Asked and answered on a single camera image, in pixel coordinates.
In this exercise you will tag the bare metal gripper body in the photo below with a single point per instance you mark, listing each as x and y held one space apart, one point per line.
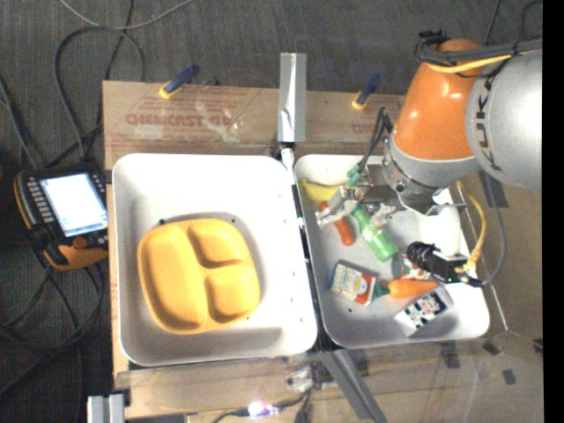
396 192

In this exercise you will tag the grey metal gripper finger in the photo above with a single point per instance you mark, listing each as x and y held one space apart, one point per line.
382 216
335 212

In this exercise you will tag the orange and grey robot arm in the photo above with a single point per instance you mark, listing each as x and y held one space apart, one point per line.
436 113

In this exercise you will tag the red sausage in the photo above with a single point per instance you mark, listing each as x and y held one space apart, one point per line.
345 232

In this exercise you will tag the green bottle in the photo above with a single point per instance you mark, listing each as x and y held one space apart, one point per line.
379 242

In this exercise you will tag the yellow banana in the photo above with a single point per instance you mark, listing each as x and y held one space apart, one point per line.
317 190

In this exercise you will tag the red and white packet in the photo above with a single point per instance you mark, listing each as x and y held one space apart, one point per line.
412 272

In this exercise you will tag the white orange and red carton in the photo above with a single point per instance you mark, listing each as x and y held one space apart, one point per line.
352 282

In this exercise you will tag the orange carrot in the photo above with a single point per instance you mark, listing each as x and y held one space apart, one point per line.
410 288

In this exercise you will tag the black and white carton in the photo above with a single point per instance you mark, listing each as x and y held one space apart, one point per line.
423 313

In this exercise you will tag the white plastic tray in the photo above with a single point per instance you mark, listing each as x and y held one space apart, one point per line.
211 183
361 328

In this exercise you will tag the yellow divided plate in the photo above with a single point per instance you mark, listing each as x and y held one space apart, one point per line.
194 276

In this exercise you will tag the brown cardboard board red print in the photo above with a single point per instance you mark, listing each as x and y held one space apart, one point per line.
176 121

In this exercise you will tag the black cylinder on white bracket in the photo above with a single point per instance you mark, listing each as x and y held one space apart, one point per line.
429 258

